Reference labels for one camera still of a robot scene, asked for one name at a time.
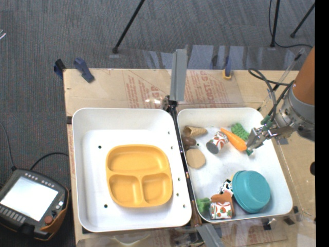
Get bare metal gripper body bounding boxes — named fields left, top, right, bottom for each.
left=257, top=101, right=316, bottom=142

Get orange carrot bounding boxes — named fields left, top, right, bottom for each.
left=220, top=127, right=254, bottom=156

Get green studded block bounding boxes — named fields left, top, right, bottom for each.
left=230, top=122, right=250, bottom=142

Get white plastic tray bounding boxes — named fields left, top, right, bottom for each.
left=176, top=107, right=294, bottom=224
left=71, top=107, right=193, bottom=233

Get white can orange print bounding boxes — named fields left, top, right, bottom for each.
left=206, top=131, right=229, bottom=155

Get teal bowl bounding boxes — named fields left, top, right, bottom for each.
left=231, top=170, right=271, bottom=214

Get black and white carton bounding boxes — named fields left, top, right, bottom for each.
left=218, top=179, right=234, bottom=196

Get tan waffle cone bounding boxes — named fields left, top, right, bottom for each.
left=182, top=126, right=208, bottom=138

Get tan round biscuit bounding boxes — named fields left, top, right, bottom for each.
left=185, top=148, right=207, bottom=169

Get brown chocolate doughnut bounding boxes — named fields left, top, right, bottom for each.
left=181, top=136, right=197, bottom=150

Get brown bread slice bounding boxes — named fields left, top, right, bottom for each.
left=210, top=190, right=236, bottom=217

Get white can strawberry print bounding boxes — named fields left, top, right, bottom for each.
left=209, top=201, right=233, bottom=220

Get green toy broccoli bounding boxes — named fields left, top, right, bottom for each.
left=196, top=197, right=212, bottom=214

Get black tripod stand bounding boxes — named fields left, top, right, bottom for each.
left=112, top=0, right=152, bottom=54
left=269, top=0, right=316, bottom=48

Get yellow divided plate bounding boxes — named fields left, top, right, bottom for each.
left=105, top=144, right=174, bottom=208

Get brown cardboard board red print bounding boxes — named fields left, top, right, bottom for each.
left=63, top=68, right=316, bottom=247

